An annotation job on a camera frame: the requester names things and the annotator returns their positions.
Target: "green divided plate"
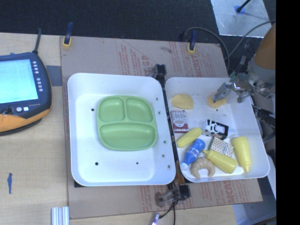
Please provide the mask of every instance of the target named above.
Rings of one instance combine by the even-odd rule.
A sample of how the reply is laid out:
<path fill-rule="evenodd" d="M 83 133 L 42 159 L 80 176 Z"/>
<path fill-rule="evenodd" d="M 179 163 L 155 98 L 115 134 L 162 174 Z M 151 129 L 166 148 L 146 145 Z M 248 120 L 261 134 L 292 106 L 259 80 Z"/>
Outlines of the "green divided plate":
<path fill-rule="evenodd" d="M 97 130 L 102 144 L 118 151 L 148 149 L 158 136 L 151 104 L 134 96 L 103 98 L 97 106 Z"/>

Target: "wooden table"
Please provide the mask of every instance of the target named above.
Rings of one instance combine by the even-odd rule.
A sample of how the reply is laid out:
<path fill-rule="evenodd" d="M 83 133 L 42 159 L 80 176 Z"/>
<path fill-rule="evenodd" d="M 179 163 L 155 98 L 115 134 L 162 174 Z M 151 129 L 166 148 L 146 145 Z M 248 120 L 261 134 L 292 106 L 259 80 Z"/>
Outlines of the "wooden table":
<path fill-rule="evenodd" d="M 0 55 L 34 50 L 37 35 L 0 33 Z M 61 66 L 60 37 L 42 35 L 38 54 Z M 48 225 L 51 208 L 68 206 L 62 87 L 53 86 L 53 108 L 37 125 L 0 136 L 0 224 Z M 12 174 L 12 193 L 8 175 Z M 153 213 L 72 219 L 71 225 L 150 225 Z M 173 224 L 171 211 L 158 222 Z M 236 224 L 231 205 L 176 210 L 176 224 Z"/>

